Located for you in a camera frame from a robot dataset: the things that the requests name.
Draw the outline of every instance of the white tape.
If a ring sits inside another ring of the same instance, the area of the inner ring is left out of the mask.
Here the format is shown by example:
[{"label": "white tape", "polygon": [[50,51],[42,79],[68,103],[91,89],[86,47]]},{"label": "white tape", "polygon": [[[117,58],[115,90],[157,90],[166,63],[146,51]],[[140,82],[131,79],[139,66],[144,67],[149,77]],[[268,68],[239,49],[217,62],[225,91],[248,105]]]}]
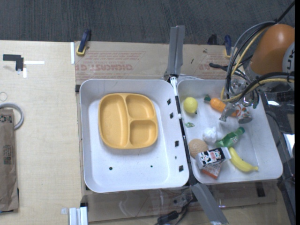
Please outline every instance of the white tape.
[{"label": "white tape", "polygon": [[45,64],[45,61],[24,61],[24,64]]},{"label": "white tape", "polygon": [[71,43],[71,64],[75,64],[74,43]]},{"label": "white tape", "polygon": [[27,68],[23,67],[23,78],[27,77]]}]

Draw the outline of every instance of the table surface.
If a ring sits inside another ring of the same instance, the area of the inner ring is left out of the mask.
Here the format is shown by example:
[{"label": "table surface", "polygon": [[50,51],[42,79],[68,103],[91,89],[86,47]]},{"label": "table surface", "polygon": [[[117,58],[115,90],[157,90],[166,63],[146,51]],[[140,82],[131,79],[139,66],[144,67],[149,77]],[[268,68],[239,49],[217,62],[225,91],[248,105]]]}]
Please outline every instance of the table surface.
[{"label": "table surface", "polygon": [[[24,123],[16,135],[19,209],[0,215],[6,225],[67,225],[63,208],[79,207],[82,198],[75,67],[70,43],[0,41],[3,54],[18,54],[27,65],[27,78],[15,62],[0,61],[0,92],[17,103]],[[225,209],[230,224],[289,224],[284,200],[277,203]],[[154,224],[157,218],[139,218]],[[182,224],[210,224],[203,212],[189,213]],[[132,224],[133,220],[99,222]]]}]

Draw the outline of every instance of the carrot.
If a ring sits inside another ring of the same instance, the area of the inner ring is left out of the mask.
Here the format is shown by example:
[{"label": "carrot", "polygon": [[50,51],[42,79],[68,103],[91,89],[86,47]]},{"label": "carrot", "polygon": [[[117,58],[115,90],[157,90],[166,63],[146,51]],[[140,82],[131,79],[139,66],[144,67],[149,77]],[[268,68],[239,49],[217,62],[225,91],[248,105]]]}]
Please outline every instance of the carrot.
[{"label": "carrot", "polygon": [[[226,106],[225,103],[223,103],[220,99],[214,97],[214,98],[210,98],[209,95],[206,95],[204,98],[205,101],[210,103],[210,106],[216,110],[218,110],[219,112],[222,112]],[[231,114],[233,117],[236,117],[236,112],[233,112]]]}]

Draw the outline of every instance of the blue clamp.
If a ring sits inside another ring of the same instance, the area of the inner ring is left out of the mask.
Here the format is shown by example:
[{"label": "blue clamp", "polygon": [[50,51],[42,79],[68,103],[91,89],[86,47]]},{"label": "blue clamp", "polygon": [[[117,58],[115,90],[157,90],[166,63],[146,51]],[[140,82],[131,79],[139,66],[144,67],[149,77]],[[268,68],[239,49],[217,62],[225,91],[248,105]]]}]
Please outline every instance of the blue clamp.
[{"label": "blue clamp", "polygon": [[231,38],[229,35],[226,35],[225,38],[225,56],[230,57],[231,56]]},{"label": "blue clamp", "polygon": [[76,54],[78,56],[83,56],[85,54],[85,49],[86,49],[86,41],[90,41],[90,37],[91,37],[91,30],[90,29],[86,29],[84,31],[84,34],[82,36],[81,42],[80,44],[77,46],[76,49]]}]

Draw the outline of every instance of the yellow plate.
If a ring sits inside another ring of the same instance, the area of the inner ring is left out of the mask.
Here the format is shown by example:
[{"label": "yellow plate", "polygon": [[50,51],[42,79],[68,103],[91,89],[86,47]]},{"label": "yellow plate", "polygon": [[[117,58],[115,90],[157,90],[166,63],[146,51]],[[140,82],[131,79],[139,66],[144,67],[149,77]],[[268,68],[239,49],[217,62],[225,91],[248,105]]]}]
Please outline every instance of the yellow plate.
[{"label": "yellow plate", "polygon": [[152,101],[135,93],[111,93],[99,103],[98,125],[103,142],[116,149],[151,146],[158,137]]}]

